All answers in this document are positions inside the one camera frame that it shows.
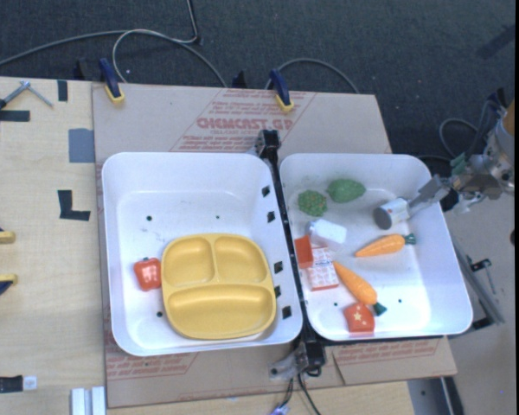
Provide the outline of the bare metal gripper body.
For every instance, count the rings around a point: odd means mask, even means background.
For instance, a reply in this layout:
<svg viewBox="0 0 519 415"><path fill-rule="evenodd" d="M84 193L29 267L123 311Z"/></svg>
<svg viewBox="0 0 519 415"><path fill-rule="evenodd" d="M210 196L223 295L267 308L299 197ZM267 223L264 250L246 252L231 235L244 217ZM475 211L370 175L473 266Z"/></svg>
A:
<svg viewBox="0 0 519 415"><path fill-rule="evenodd" d="M462 153L450 162L451 185L466 197L477 195L496 200L515 194L515 166L504 154L497 156Z"/></svg>

